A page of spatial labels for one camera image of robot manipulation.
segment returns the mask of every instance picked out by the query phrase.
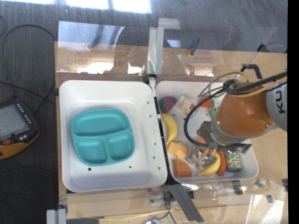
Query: red button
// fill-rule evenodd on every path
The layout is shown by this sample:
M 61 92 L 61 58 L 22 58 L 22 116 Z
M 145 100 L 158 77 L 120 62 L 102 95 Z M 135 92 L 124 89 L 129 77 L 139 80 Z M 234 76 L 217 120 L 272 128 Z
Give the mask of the red button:
M 11 144 L 11 140 L 10 139 L 4 139 L 3 141 L 2 141 L 2 143 L 3 143 L 3 145 L 10 145 Z

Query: table surface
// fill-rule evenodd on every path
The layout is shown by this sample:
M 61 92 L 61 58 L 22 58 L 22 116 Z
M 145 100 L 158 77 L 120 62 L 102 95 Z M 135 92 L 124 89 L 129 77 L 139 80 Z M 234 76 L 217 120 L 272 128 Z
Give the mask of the table surface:
M 186 49 L 164 50 L 164 53 L 187 54 Z M 220 70 L 240 70 L 241 64 L 248 60 L 253 52 L 206 50 L 211 59 L 208 63 L 193 64 L 195 69 L 203 71 L 209 67 L 212 72 Z M 103 75 L 78 74 L 76 72 L 59 72 L 63 56 L 56 56 L 56 88 L 70 79 L 101 80 Z M 287 54 L 261 52 L 254 64 L 260 68 L 264 78 L 278 74 L 287 68 Z M 247 76 L 256 80 L 253 70 L 245 71 Z M 182 81 L 190 76 L 163 76 L 157 80 L 174 80 L 180 77 Z M 197 81 L 207 81 L 207 76 L 192 76 Z M 67 204 L 67 219 L 101 218 L 100 223 L 143 223 L 147 220 L 162 217 L 167 213 L 161 194 L 164 187 L 153 189 L 121 189 L 89 193 L 68 193 L 62 181 L 61 157 L 61 125 L 59 97 L 57 97 L 57 141 L 58 141 L 58 171 L 59 171 L 59 202 Z M 251 139 L 259 165 L 257 176 L 252 180 L 240 180 L 242 195 L 235 192 L 231 181 L 197 183 L 199 187 L 194 193 L 194 205 L 206 223 L 258 223 L 261 220 L 288 220 L 288 192 L 283 179 L 288 178 L 287 165 L 287 132 L 280 128 L 271 130 L 263 136 Z M 177 202 L 171 204 L 171 213 L 177 223 L 187 223 L 187 219 Z

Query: teal plate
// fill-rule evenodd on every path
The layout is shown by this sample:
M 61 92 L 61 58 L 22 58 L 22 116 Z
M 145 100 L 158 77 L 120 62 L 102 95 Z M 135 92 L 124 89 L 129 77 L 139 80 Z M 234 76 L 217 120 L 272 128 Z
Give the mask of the teal plate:
M 118 109 L 96 109 L 77 114 L 71 123 L 71 134 L 79 159 L 89 166 L 125 161 L 135 150 L 130 121 Z

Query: green can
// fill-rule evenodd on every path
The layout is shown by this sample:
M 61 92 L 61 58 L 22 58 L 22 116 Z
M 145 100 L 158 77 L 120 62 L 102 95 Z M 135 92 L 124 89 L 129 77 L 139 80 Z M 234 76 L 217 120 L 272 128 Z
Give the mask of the green can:
M 242 170 L 240 153 L 235 151 L 233 153 L 225 154 L 226 157 L 226 171 L 227 172 L 238 172 Z

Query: dark floor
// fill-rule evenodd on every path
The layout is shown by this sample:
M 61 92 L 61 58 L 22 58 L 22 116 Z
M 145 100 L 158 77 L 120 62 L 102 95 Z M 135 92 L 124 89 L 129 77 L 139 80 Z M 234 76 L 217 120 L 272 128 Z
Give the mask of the dark floor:
M 5 29 L 0 35 L 0 103 L 15 95 L 40 127 L 30 147 L 0 160 L 1 224 L 45 223 L 46 210 L 57 209 L 55 96 L 51 89 L 39 105 L 41 98 L 30 93 L 45 95 L 55 79 L 49 32 L 58 39 L 59 21 L 148 29 L 161 26 L 159 18 L 177 19 L 184 34 L 201 38 L 200 49 L 255 51 L 276 29 L 265 51 L 287 50 L 288 0 L 0 0 L 0 33 Z M 183 40 L 178 30 L 165 33 Z

